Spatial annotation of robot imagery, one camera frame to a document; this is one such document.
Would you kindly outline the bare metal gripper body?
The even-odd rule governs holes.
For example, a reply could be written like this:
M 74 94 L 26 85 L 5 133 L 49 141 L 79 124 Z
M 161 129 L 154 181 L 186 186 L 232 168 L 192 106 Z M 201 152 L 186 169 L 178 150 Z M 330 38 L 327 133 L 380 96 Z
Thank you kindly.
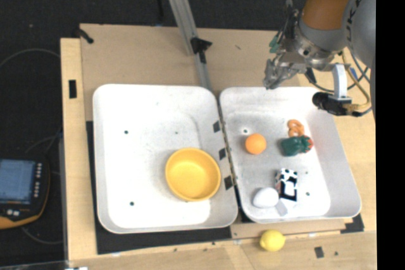
M 277 44 L 273 60 L 274 75 L 296 75 L 308 69 L 321 72 L 333 70 L 335 53 L 325 51 L 308 39 L 286 39 Z

